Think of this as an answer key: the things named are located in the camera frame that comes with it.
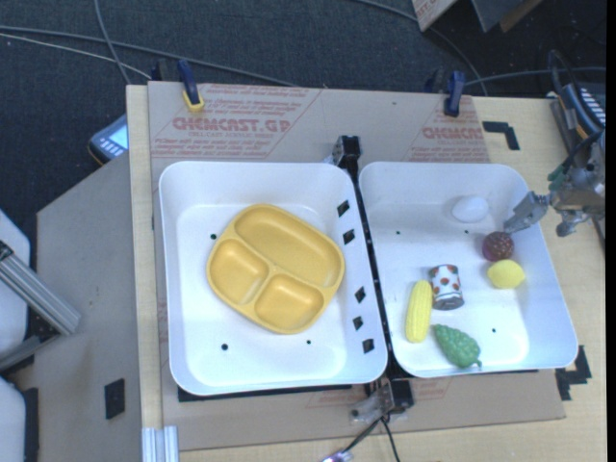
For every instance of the thin black rod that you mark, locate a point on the thin black rod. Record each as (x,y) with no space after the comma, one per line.
(373,277)

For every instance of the brown cardboard board red print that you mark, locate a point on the brown cardboard board red print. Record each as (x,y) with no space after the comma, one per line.
(298,113)

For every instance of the green grapes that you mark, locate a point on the green grapes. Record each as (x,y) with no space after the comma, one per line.
(457,347)

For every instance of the white plastic tray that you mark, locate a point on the white plastic tray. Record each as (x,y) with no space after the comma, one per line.
(269,359)
(510,340)

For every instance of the yellow lemon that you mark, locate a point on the yellow lemon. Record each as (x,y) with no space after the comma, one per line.
(505,274)

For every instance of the yellow divided plate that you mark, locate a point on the yellow divided plate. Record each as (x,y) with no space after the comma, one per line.
(276,267)

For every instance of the white egg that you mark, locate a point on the white egg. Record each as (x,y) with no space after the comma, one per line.
(470,209)

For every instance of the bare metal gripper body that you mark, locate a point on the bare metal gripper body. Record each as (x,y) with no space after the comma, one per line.
(580,200)

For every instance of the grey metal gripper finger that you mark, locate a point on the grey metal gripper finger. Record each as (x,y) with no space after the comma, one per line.
(523,222)
(531,200)

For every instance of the white can with red print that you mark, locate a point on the white can with red print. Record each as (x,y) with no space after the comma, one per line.
(446,287)

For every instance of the red strawberry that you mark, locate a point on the red strawberry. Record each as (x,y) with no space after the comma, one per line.
(498,246)

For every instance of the yellow corn cob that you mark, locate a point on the yellow corn cob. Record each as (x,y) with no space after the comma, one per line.
(418,311)

